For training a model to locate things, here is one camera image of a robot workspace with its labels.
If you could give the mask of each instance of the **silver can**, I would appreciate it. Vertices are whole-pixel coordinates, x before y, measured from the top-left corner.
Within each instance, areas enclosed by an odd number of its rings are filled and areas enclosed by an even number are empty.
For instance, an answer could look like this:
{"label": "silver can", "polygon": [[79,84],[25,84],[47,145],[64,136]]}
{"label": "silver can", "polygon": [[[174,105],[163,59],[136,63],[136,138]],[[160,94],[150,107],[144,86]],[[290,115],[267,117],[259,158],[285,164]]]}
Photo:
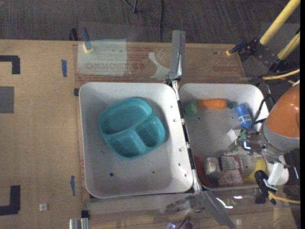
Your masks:
{"label": "silver can", "polygon": [[203,161],[203,168],[206,178],[210,181],[218,181],[221,177],[218,159],[215,157],[208,157]]}

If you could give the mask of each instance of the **teal bowl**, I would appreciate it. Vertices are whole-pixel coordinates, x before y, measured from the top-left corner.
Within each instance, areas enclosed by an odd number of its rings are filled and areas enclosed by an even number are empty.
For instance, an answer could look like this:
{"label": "teal bowl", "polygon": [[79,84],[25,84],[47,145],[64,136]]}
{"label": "teal bowl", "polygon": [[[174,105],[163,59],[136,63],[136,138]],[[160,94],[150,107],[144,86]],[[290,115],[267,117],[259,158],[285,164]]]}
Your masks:
{"label": "teal bowl", "polygon": [[115,103],[98,117],[99,131],[122,159],[139,158],[165,140],[165,128],[150,105],[139,97]]}

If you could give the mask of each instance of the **metal can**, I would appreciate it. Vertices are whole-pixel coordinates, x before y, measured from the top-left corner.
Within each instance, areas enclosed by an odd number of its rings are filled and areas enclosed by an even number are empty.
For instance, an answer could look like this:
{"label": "metal can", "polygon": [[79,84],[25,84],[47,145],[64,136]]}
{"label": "metal can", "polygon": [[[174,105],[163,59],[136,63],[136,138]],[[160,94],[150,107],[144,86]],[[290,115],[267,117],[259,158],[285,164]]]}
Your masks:
{"label": "metal can", "polygon": [[206,178],[210,181],[218,181],[221,177],[218,159],[215,157],[208,157],[203,162],[203,168]]}

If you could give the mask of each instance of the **yellow cable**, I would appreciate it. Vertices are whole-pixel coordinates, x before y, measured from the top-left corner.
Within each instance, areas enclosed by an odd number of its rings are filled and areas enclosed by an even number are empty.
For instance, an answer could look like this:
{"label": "yellow cable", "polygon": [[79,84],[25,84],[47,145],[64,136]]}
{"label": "yellow cable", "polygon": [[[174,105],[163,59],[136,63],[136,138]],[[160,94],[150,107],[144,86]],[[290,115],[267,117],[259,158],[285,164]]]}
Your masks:
{"label": "yellow cable", "polygon": [[277,199],[277,200],[281,200],[281,201],[285,201],[285,202],[289,202],[289,203],[295,203],[295,204],[301,204],[301,201],[297,201],[297,200],[292,200],[292,199],[287,199],[287,198],[281,198],[276,196],[273,192],[268,191],[268,195],[270,199]]}
{"label": "yellow cable", "polygon": [[281,75],[267,75],[267,76],[263,76],[263,79],[264,80],[276,80],[276,79],[282,79],[282,78],[285,78],[285,77],[288,77],[290,75],[294,75],[294,74],[297,74],[300,72],[300,69],[297,69],[295,71],[291,71],[289,73],[286,73],[286,74],[281,74]]}

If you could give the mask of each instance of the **toy carrot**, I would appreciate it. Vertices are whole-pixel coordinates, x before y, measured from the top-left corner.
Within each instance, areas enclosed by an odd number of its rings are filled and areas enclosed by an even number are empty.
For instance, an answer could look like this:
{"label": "toy carrot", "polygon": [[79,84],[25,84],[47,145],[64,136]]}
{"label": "toy carrot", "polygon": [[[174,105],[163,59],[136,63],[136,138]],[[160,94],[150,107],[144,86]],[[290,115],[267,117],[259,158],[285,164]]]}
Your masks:
{"label": "toy carrot", "polygon": [[199,100],[197,101],[197,104],[202,107],[208,107],[213,109],[224,109],[228,105],[224,99],[220,98]]}

